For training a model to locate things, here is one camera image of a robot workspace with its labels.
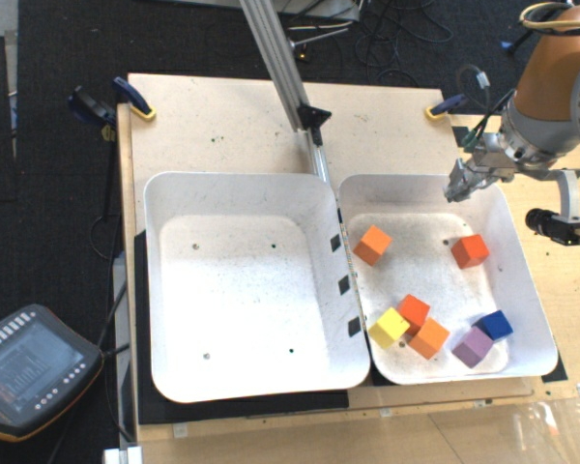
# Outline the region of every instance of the orange cube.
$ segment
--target orange cube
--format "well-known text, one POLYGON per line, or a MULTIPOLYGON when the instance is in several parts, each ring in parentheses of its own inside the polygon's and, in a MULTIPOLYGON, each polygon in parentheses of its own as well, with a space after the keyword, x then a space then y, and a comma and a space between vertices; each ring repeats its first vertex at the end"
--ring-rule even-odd
POLYGON ((410 328, 406 334, 415 335, 425 323, 427 313, 429 312, 429 304, 424 303, 421 299, 416 298, 411 294, 407 294, 402 302, 397 307, 397 312, 401 314, 404 319, 410 323, 410 328))
POLYGON ((480 234, 462 237, 451 247, 451 252, 457 261, 457 266, 462 269, 480 265, 490 255, 480 234))
POLYGON ((408 342, 408 345, 429 360, 441 350, 449 334, 449 330, 436 320, 427 318, 417 334, 408 342))
POLYGON ((365 263, 374 266, 382 258, 385 250, 392 242, 392 238, 380 230, 376 225, 372 225, 367 232, 361 237, 359 243, 353 249, 353 252, 359 256, 365 263))

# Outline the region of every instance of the yellow cube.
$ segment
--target yellow cube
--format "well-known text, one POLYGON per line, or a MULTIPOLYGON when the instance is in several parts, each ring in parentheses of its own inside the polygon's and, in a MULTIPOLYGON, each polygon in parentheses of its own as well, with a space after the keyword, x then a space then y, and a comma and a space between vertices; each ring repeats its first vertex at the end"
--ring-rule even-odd
POLYGON ((378 345, 383 349, 391 347, 410 328, 408 323, 401 314, 390 307, 385 311, 378 321, 369 327, 369 336, 371 336, 378 345))

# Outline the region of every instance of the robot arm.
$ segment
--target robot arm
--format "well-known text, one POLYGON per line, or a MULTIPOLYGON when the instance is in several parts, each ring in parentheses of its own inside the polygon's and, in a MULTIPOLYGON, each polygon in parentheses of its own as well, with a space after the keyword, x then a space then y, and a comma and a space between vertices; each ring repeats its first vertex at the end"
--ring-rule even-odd
MULTIPOLYGON (((564 245, 580 244, 577 178, 580 170, 550 167, 580 144, 580 5, 566 7, 555 21, 525 21, 543 32, 517 88, 504 98, 498 132, 482 130, 466 147, 467 161, 458 159, 449 174, 445 197, 463 201, 476 189, 497 181, 510 182, 516 173, 556 181, 561 214, 531 210, 527 224, 564 245)), ((538 6, 529 8, 535 11, 538 6)), ((522 13, 526 18, 529 11, 522 13)))

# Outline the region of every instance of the white tray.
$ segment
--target white tray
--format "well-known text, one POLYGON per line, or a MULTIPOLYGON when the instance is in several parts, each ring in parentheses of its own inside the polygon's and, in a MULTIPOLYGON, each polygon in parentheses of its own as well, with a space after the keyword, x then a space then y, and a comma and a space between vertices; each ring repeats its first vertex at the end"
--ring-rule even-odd
POLYGON ((369 353, 329 186, 308 174, 164 172, 144 208, 152 376, 165 397, 363 381, 369 353))
POLYGON ((371 224, 393 239, 373 267, 353 255, 366 326, 412 294, 428 303, 429 315, 450 331, 429 361, 406 345, 406 334, 386 350, 370 340, 376 367, 400 385, 550 372, 557 349, 503 193, 493 185, 470 200, 448 203, 443 195, 448 181, 438 175, 356 175, 340 185, 350 248, 371 224), (481 234, 490 256, 461 270, 450 249, 472 234, 481 234), (513 333, 469 368, 451 350, 476 320, 496 309, 506 315, 513 333))

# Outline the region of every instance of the blue clamp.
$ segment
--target blue clamp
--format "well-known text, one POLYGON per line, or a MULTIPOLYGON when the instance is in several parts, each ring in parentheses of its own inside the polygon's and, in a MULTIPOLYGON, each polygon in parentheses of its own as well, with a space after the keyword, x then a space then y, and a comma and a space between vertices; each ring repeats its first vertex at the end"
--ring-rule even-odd
POLYGON ((455 95, 454 97, 448 98, 445 101, 437 104, 433 107, 427 107, 425 109, 425 116, 429 120, 440 120, 449 112, 454 110, 455 108, 459 108, 460 106, 465 105, 468 102, 468 98, 465 95, 455 95))
POLYGON ((114 77, 112 88, 127 98, 131 103, 131 111, 145 121, 150 122, 157 115, 157 111, 122 77, 114 77))

